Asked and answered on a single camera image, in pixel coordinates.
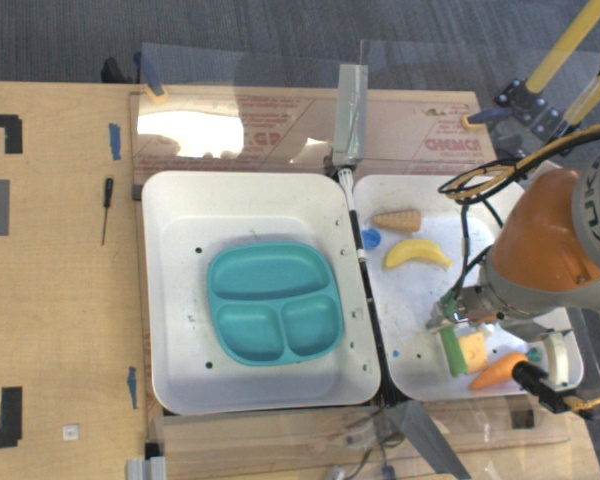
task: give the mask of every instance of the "gray carpet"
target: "gray carpet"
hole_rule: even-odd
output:
[[[371,87],[472,90],[487,108],[509,81],[533,71],[587,1],[0,0],[0,80],[99,82],[109,57],[134,77],[133,55],[144,43],[304,59],[298,66],[310,59],[356,62],[361,41],[371,41]],[[213,64],[214,55],[207,59]],[[194,77],[226,78],[198,64]],[[565,109],[599,67],[600,22],[546,98]],[[247,84],[263,76],[241,75]],[[302,84],[324,83],[318,69],[304,75]],[[600,103],[583,126],[598,122]],[[542,144],[525,134],[526,151]],[[597,151],[600,143],[555,160],[581,168]],[[599,325],[587,322],[600,357]],[[600,454],[600,422],[590,430]]]

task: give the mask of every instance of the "yellow pole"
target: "yellow pole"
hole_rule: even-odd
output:
[[[534,94],[542,92],[598,20],[600,20],[600,0],[589,0],[525,82],[529,92]]]
[[[578,125],[600,101],[600,75],[582,91],[580,96],[564,112],[563,119],[570,125]]]

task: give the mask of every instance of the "screwdriver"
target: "screwdriver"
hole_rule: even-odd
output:
[[[113,178],[107,178],[104,182],[104,223],[102,224],[102,245],[104,245],[104,235],[107,232],[107,214],[111,206],[111,195],[113,194]]]

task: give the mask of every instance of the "white tray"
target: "white tray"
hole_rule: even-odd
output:
[[[479,392],[469,390],[468,384],[475,374],[453,378],[440,337],[425,329],[434,302],[454,284],[462,265],[460,206],[437,192],[438,187],[448,179],[442,176],[371,175],[363,177],[354,187],[361,229],[371,227],[370,219],[377,213],[406,208],[415,208],[422,213],[419,232],[405,234],[379,230],[382,238],[380,245],[365,251],[391,377],[400,391],[421,401],[516,394],[521,388],[515,381]],[[522,187],[512,184],[490,198],[489,202],[504,220],[522,192]],[[468,221],[473,257],[493,243],[499,228],[491,214],[479,204],[469,210]],[[453,260],[452,265],[444,270],[430,263],[413,261],[394,269],[383,268],[389,248],[410,237],[434,240]],[[465,285],[475,284],[477,275],[478,268],[475,268]],[[564,308],[535,320],[549,328],[571,328]],[[490,360],[511,350],[527,352],[529,346],[522,340],[497,325],[489,327],[493,331],[486,340]],[[457,333],[471,330],[468,324],[462,324],[458,326]],[[568,334],[565,341],[569,355],[569,380],[578,384],[583,375],[582,358],[573,333]],[[533,346],[542,352],[540,366],[547,369],[544,346],[541,343]]]
[[[142,192],[153,385],[177,414],[356,405],[380,384],[373,331],[344,194],[316,174],[162,172]],[[298,241],[329,262],[344,333],[329,354],[247,366],[221,348],[206,296],[220,251]]]

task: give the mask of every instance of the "teal plate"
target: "teal plate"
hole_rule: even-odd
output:
[[[225,249],[209,265],[211,317],[225,352],[251,366],[307,361],[343,332],[331,267],[313,247],[263,242]]]

